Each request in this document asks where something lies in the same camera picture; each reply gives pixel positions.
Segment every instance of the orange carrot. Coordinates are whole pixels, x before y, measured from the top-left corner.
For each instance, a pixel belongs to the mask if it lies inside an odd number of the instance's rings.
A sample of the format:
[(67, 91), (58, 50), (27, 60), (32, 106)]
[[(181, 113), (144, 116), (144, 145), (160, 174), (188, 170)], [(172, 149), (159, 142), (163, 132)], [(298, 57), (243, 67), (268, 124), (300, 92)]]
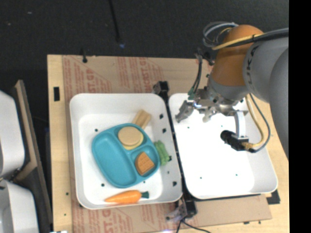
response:
[(125, 191), (105, 199), (105, 202), (112, 202), (119, 204), (136, 203), (140, 200), (141, 197), (148, 199), (149, 193), (148, 192), (141, 193), (137, 190)]

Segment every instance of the black cable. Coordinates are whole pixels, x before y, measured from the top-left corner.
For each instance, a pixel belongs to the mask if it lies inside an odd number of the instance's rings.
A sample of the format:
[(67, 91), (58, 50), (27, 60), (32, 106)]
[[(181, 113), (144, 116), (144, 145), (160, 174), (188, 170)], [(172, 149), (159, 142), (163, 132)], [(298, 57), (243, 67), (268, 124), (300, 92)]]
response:
[(181, 225), (181, 223), (182, 223), (182, 220), (183, 220), (183, 219), (181, 219), (181, 220), (179, 221), (179, 224), (178, 224), (178, 227), (177, 227), (176, 233), (178, 233), (178, 232), (179, 232), (179, 228), (180, 228), (180, 225)]
[(113, 2), (112, 2), (112, 0), (108, 0), (108, 2), (109, 2), (110, 12), (111, 12), (111, 16), (112, 16), (112, 21), (113, 21), (113, 24), (115, 27), (115, 32), (116, 32), (116, 42), (120, 45), (120, 47), (124, 47), (124, 43), (122, 41), (122, 38), (121, 38), (120, 32), (119, 32), (119, 27), (118, 27), (118, 22), (117, 22)]
[(268, 137), (267, 137), (266, 141), (264, 142), (264, 144), (261, 145), (261, 147), (260, 147), (259, 149), (257, 149), (257, 150), (255, 150), (255, 149), (250, 149), (250, 152), (256, 153), (256, 152), (259, 152), (260, 150), (262, 150), (262, 149), (268, 144), (268, 142), (269, 142), (269, 140), (270, 140), (270, 137), (271, 137), (271, 129), (270, 129), (270, 126), (269, 126), (269, 123), (268, 123), (267, 119), (264, 117), (263, 113), (262, 113), (261, 110), (259, 109), (259, 106), (257, 105), (257, 103), (256, 103), (256, 101), (255, 101), (253, 95), (252, 95), (251, 93), (250, 93), (249, 95), (250, 95), (250, 97), (251, 97), (251, 99), (252, 99), (254, 105), (256, 106), (258, 112), (260, 113), (262, 119), (264, 120), (264, 122), (265, 122), (265, 124), (266, 124), (266, 126), (267, 126), (267, 129), (268, 129)]
[(198, 68), (198, 74), (197, 74), (196, 79), (194, 81), (194, 84), (192, 86), (194, 93), (196, 93), (196, 91), (199, 87), (201, 75), (202, 75), (203, 54), (201, 53), (201, 50), (199, 48), (198, 48), (197, 53), (195, 53), (195, 56), (199, 61), (199, 68)]
[(198, 71), (198, 76), (197, 76), (197, 83), (196, 83), (196, 86), (193, 90), (194, 93), (196, 93), (198, 87), (199, 87), (199, 84), (200, 84), (200, 80), (201, 80), (201, 75), (202, 75), (202, 60), (200, 61), (199, 60), (199, 71)]
[(40, 122), (43, 122), (43, 123), (45, 123), (45, 124), (49, 124), (49, 122), (48, 122), (47, 120), (45, 120), (45, 119), (43, 119), (43, 118), (40, 118), (40, 117), (38, 117), (38, 116), (33, 116), (33, 119), (37, 119), (37, 120), (40, 121)]
[(203, 231), (203, 232), (207, 232), (207, 233), (211, 233), (210, 231), (207, 231), (207, 230), (204, 230), (204, 229), (200, 229), (200, 228), (194, 227), (194, 226), (192, 226), (192, 225), (190, 225), (190, 224), (186, 223), (186, 222), (185, 222), (185, 217), (179, 221), (179, 224), (178, 224), (178, 227), (177, 227), (176, 233), (178, 233), (178, 232), (179, 232), (179, 229), (180, 229), (180, 225), (181, 225), (181, 223), (183, 223), (183, 224), (187, 225), (188, 227), (193, 228), (193, 229), (195, 229), (195, 230), (198, 230), (198, 231)]

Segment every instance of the white tray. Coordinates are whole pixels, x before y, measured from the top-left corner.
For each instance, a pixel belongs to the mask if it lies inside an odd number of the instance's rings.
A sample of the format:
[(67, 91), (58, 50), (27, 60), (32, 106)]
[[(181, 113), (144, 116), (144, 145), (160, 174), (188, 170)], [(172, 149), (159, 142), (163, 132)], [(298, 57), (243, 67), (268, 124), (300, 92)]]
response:
[[(234, 117), (217, 114), (203, 123), (203, 114), (195, 110), (177, 123), (175, 115), (187, 97), (187, 94), (174, 94), (169, 106), (189, 192), (204, 200), (274, 191), (277, 178), (266, 148), (258, 153), (235, 151), (220, 138), (223, 130), (235, 132)], [(235, 109), (248, 110), (245, 102)], [(260, 133), (249, 113), (245, 120), (250, 142), (260, 141)]]
[(32, 193), (6, 180), (0, 186), (0, 233), (39, 233)]
[[(104, 202), (104, 199), (125, 190), (149, 191), (150, 198), (141, 199), (137, 204), (173, 202), (182, 196), (178, 160), (162, 98), (155, 94), (78, 94), (69, 106), (76, 192), (82, 206), (88, 209), (123, 206)], [(91, 143), (101, 131), (130, 123), (140, 109), (152, 115), (145, 132), (153, 142), (161, 140), (165, 144), (172, 160), (160, 166), (147, 180), (129, 188), (116, 188), (100, 172)]]
[(25, 149), (14, 99), (0, 91), (0, 178), (9, 178), (21, 167)]

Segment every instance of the blue divided plate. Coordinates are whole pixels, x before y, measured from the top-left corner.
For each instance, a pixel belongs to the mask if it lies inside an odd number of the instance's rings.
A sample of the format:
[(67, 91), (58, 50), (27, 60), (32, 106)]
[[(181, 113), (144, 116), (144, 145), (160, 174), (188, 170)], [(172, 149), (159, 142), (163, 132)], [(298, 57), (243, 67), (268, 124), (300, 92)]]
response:
[[(137, 128), (144, 136), (140, 146), (126, 150), (118, 139), (118, 132), (123, 127)], [(136, 157), (146, 152), (155, 167), (141, 176), (135, 167)], [(132, 123), (125, 123), (100, 132), (92, 142), (95, 161), (106, 179), (118, 188), (136, 185), (152, 176), (160, 166), (160, 158), (156, 148), (145, 131)]]

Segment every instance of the wooden toy piece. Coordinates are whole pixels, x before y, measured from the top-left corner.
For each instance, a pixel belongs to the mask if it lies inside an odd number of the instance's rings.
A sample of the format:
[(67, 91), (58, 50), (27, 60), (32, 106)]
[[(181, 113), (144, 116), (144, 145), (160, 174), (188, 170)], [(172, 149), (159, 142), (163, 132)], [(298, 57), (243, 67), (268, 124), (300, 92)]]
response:
[(137, 169), (137, 172), (140, 175), (144, 175), (149, 170), (154, 168), (155, 164), (153, 163), (153, 161), (149, 158), (149, 156), (145, 152), (142, 152), (137, 156), (137, 158), (135, 160), (135, 167)]
[(131, 126), (120, 129), (118, 133), (118, 139), (128, 150), (138, 147), (142, 143), (143, 138), (142, 133), (137, 128)]
[(151, 115), (148, 112), (146, 112), (144, 110), (140, 110), (136, 114), (132, 123), (140, 126), (142, 129), (145, 129), (147, 124), (149, 123), (150, 119), (151, 119)]

